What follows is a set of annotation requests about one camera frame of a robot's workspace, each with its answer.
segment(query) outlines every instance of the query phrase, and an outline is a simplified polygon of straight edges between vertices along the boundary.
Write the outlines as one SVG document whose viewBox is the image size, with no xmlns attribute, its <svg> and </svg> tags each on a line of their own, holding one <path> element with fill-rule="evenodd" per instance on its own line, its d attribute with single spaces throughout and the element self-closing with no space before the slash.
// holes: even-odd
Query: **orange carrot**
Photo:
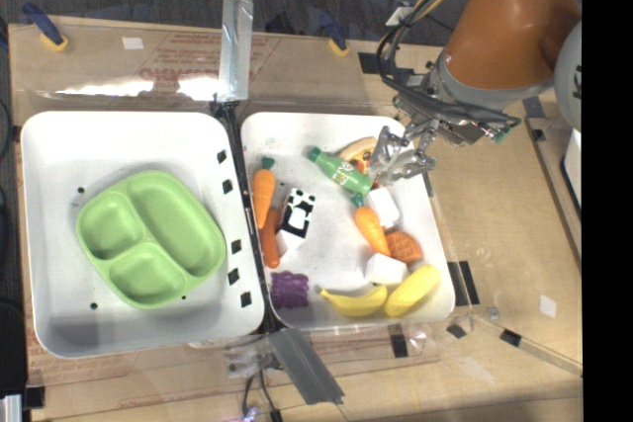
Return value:
<svg viewBox="0 0 633 422">
<path fill-rule="evenodd" d="M 354 221 L 356 222 L 358 230 L 360 230 L 374 251 L 391 257 L 392 255 L 387 245 L 385 231 L 380 225 L 378 215 L 371 208 L 363 206 L 363 198 L 361 195 L 354 196 L 352 202 L 356 205 Z"/>
<path fill-rule="evenodd" d="M 270 209 L 275 192 L 275 175 L 270 170 L 275 161 L 269 157 L 261 159 L 262 167 L 253 176 L 253 210 L 257 228 L 262 228 L 266 221 L 266 214 Z"/>
<path fill-rule="evenodd" d="M 281 213 L 274 208 L 268 210 L 264 226 L 259 229 L 259 241 L 261 243 L 261 252 L 264 255 L 264 264 L 270 269 L 279 266 L 279 251 L 277 249 L 277 225 L 281 218 Z"/>
</svg>

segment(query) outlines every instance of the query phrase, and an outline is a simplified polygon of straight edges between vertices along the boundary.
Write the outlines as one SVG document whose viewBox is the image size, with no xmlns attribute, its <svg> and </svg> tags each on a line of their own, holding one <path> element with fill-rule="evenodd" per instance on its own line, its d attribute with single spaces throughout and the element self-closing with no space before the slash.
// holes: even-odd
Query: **green plate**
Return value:
<svg viewBox="0 0 633 422">
<path fill-rule="evenodd" d="M 77 234 L 112 290 L 139 308 L 182 297 L 226 256 L 214 219 L 163 171 L 137 173 L 91 199 L 79 213 Z"/>
</svg>

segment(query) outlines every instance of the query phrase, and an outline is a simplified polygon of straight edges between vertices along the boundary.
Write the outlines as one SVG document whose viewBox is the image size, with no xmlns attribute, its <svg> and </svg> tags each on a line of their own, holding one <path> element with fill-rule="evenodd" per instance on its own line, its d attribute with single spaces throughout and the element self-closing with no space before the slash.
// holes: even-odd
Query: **toy banana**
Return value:
<svg viewBox="0 0 633 422">
<path fill-rule="evenodd" d="M 340 314 L 350 317 L 371 315 L 387 300 L 387 287 L 378 285 L 363 295 L 336 295 L 322 289 L 319 293 L 334 306 Z"/>
<path fill-rule="evenodd" d="M 440 282 L 441 275 L 435 266 L 425 264 L 417 268 L 387 298 L 385 313 L 401 316 L 431 292 Z"/>
<path fill-rule="evenodd" d="M 376 137 L 363 137 L 362 139 L 358 139 L 357 141 L 345 146 L 338 152 L 338 157 L 346 161 L 353 158 L 364 160 L 363 155 L 367 152 L 371 155 L 374 148 L 376 148 L 377 143 L 378 139 Z"/>
</svg>

